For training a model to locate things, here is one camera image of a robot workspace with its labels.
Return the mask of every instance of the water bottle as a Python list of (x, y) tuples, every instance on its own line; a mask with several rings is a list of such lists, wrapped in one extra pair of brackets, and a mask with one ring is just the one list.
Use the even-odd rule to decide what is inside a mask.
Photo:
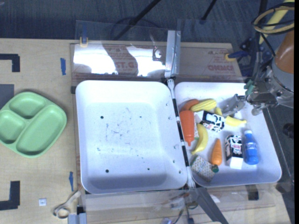
[(246, 130), (244, 132), (245, 135), (245, 142), (244, 142), (244, 149), (245, 149), (245, 156), (244, 161), (247, 164), (254, 165), (259, 162), (258, 156), (257, 156), (257, 148), (256, 148), (256, 142), (254, 141), (254, 138), (252, 137), (252, 131)]

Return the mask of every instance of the beige tabletop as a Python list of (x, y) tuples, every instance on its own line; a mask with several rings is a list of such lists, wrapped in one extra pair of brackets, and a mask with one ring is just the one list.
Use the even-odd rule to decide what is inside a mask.
[[(73, 95), (71, 94), (70, 44), (73, 40), (33, 40), (0, 39), (0, 53), (18, 54), (21, 58), (20, 72), (11, 72), (11, 61), (0, 60), (0, 84), (14, 84), (14, 94), (33, 91), (60, 106), (67, 115), (67, 124), (54, 145), (42, 156), (26, 158), (4, 145), (0, 145), (0, 201), (9, 199), (11, 181), (20, 181), (20, 205), (15, 210), (0, 211), (0, 224), (58, 224), (67, 219), (58, 219), (53, 210), (66, 202), (73, 194), (69, 174), (74, 175), (74, 189), (77, 189), (76, 149), (74, 132)], [(62, 74), (60, 59), (66, 61), (66, 75)], [(222, 195), (220, 210), (229, 223), (290, 223), (281, 194), (273, 184), (262, 187), (264, 196), (270, 198), (252, 205), (250, 202), (233, 202), (228, 208)], [(217, 196), (221, 190), (211, 189), (210, 194)], [(39, 206), (39, 199), (46, 198), (47, 204)], [(76, 212), (76, 204), (69, 207)], [(194, 212), (195, 223), (208, 223), (211, 219), (202, 211)], [(161, 223), (161, 218), (131, 221), (126, 223)], [(181, 218), (178, 224), (184, 223)], [(88, 223), (96, 222), (90, 217)]]

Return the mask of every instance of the carrot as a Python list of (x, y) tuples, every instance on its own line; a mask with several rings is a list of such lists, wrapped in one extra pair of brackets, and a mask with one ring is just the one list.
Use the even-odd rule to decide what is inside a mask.
[(222, 164), (222, 149), (220, 139), (217, 139), (214, 145), (211, 155), (211, 164), (215, 164), (218, 166)]
[(186, 104), (183, 105), (181, 111), (184, 111), (184, 110), (190, 110), (190, 108), (193, 106), (193, 105), (197, 105), (199, 103), (199, 100), (198, 99), (190, 99), (189, 101), (187, 101)]

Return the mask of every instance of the dark floor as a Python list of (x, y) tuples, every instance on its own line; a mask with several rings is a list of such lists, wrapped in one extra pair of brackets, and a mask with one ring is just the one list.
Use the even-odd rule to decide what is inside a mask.
[[(153, 0), (0, 0), (0, 38), (74, 39), (76, 21), (117, 23), (137, 16)], [(166, 29), (185, 29), (183, 41), (200, 42), (208, 33), (212, 42), (231, 42), (237, 47), (253, 34), (250, 23), (258, 15), (261, 0), (217, 0), (206, 28), (188, 36), (190, 24), (201, 19), (212, 0), (162, 0), (138, 23)], [(284, 0), (268, 0), (267, 8)], [(276, 48), (281, 39), (271, 37)], [(278, 106), (265, 114), (283, 168), (281, 183), (294, 179), (294, 141), (283, 134), (293, 123), (293, 109)], [(294, 223), (294, 185), (280, 189)]]

